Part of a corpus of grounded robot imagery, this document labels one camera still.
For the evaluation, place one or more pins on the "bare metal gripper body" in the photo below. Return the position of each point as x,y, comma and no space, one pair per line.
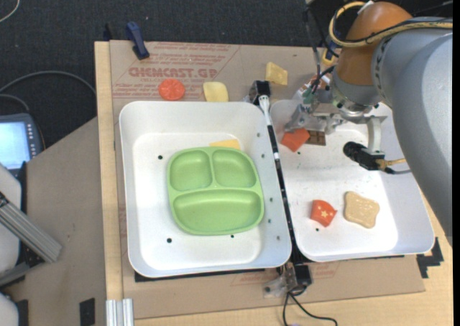
354,113

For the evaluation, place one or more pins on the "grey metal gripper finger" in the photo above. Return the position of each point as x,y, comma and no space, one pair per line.
332,126
296,120

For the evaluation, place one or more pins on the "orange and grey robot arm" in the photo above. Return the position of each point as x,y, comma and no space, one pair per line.
413,77

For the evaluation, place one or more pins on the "brown chocolate bar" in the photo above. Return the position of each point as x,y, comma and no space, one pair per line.
317,138

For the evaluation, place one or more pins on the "orange wedge block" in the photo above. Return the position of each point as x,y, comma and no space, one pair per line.
294,140

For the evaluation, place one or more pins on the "thin black and white rod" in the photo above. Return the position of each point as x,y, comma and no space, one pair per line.
272,135

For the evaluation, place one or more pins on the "yellow cheese wedge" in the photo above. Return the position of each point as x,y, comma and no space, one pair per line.
276,73

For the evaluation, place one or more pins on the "yellow cheese slice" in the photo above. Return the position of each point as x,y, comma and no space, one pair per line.
226,143

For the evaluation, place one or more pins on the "pale yellow rounded slice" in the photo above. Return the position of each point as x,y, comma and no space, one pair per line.
215,92

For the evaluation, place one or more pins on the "beige toast bread slice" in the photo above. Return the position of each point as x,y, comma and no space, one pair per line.
361,209

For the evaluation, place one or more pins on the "white plastic tray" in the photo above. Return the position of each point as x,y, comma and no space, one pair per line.
341,242
151,209

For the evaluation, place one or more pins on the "green divided plate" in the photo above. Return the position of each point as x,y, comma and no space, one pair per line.
215,206

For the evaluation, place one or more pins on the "orange round fruit slice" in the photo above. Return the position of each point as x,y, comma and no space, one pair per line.
171,89

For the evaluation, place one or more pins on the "brown cardboard board red print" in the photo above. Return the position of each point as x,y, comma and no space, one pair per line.
215,299

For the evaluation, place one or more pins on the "black cylinder on white bracket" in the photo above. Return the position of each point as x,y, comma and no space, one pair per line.
363,157

